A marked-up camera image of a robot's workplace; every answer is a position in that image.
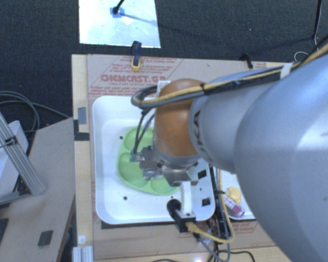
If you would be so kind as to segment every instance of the green divided plate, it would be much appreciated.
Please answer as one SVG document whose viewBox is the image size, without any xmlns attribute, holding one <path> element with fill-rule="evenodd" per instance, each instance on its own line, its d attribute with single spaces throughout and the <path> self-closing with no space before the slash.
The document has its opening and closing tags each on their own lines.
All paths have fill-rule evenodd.
<svg viewBox="0 0 328 262">
<path fill-rule="evenodd" d="M 118 158 L 116 161 L 116 172 L 119 178 L 128 186 L 135 189 L 155 194 L 155 195 L 170 195 L 175 193 L 179 187 L 171 187 L 164 177 L 155 180 L 151 178 L 149 181 L 142 177 L 142 170 L 139 167 L 139 162 L 130 162 L 130 153 L 133 149 L 137 127 L 132 127 L 126 132 L 121 142 Z M 150 127 L 138 146 L 141 150 L 152 144 L 153 128 Z"/>
</svg>

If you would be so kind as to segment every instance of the white tape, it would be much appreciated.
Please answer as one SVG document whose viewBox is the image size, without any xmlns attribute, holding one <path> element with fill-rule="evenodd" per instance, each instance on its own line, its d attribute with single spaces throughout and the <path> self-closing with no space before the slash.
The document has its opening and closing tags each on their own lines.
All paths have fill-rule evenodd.
<svg viewBox="0 0 328 262">
<path fill-rule="evenodd" d="M 280 78 L 283 79 L 290 74 L 290 69 L 293 65 L 293 62 L 287 63 L 283 66 L 282 70 L 280 71 Z"/>
</svg>

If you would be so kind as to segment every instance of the robotic arm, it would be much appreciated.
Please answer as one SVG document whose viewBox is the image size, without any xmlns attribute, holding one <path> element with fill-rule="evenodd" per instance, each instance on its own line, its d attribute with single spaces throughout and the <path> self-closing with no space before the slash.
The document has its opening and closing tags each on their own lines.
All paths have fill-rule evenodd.
<svg viewBox="0 0 328 262">
<path fill-rule="evenodd" d="M 200 157 L 235 172 L 291 260 L 328 261 L 328 53 L 312 58 L 209 85 L 179 80 L 157 99 L 143 100 L 152 87 L 135 94 L 133 104 L 157 108 L 152 147 L 133 152 L 144 177 L 179 186 Z"/>
</svg>

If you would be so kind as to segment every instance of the black connector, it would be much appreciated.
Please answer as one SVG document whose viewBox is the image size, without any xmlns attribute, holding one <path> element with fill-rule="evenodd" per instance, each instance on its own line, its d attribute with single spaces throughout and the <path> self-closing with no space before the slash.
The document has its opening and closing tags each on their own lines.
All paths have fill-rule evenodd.
<svg viewBox="0 0 328 262">
<path fill-rule="evenodd" d="M 180 233 L 188 232 L 186 222 L 196 222 L 196 217 L 191 214 L 180 215 L 181 203 L 177 199 L 172 199 L 166 205 L 170 216 L 175 220 L 175 226 Z"/>
</svg>

